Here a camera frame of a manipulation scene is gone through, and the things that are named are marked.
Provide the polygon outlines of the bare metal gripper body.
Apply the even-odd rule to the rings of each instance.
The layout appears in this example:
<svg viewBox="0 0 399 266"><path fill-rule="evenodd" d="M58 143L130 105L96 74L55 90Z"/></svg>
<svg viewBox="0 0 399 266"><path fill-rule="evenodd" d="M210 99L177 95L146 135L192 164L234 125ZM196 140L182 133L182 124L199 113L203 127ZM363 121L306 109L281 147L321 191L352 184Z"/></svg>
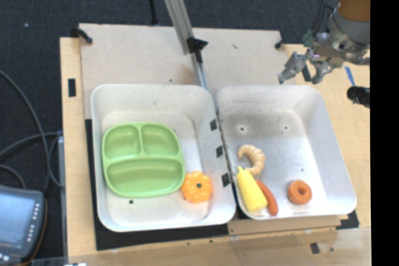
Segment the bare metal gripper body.
<svg viewBox="0 0 399 266"><path fill-rule="evenodd" d="M369 45L359 44L343 33L319 32L309 47L307 57L314 62L348 62L369 65Z"/></svg>

